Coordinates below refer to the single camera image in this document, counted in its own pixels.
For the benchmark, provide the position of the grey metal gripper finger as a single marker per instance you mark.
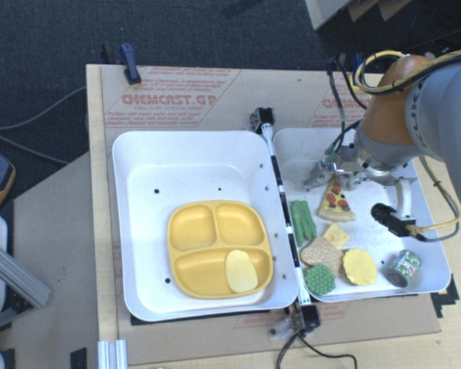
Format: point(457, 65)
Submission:
point(352, 183)
point(317, 179)

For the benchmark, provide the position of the green toy beans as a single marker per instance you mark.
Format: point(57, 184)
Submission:
point(302, 221)

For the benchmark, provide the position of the toy pizza slice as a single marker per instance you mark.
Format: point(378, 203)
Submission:
point(335, 206)

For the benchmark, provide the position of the thin black and white rod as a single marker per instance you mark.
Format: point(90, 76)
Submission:
point(280, 188)

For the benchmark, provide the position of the yellow divided plate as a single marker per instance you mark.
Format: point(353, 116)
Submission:
point(192, 227)

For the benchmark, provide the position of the yellow toy cheese wedge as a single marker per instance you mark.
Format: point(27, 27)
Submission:
point(336, 237)

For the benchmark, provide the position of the small green can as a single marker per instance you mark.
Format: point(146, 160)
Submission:
point(404, 267)

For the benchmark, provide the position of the brown toy bread slice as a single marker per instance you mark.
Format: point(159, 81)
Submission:
point(320, 254)

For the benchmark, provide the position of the white plastic tray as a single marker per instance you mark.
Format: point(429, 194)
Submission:
point(150, 206)
point(372, 237)

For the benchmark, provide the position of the yellow round toy biscuit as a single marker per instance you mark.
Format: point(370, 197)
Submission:
point(360, 267)

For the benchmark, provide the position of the pale yellow oval potato chip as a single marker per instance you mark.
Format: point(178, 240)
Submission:
point(241, 271)

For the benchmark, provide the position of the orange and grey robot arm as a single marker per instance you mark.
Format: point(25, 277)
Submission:
point(392, 110)

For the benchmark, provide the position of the black cylinder on white bracket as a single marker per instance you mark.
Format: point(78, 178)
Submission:
point(393, 221)

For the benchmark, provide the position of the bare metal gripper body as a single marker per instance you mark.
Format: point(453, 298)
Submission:
point(349, 163)

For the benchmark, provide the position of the green bumpy round toy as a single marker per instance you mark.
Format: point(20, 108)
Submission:
point(319, 280)

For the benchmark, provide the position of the brown cardboard board, red print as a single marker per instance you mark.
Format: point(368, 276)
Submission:
point(215, 90)

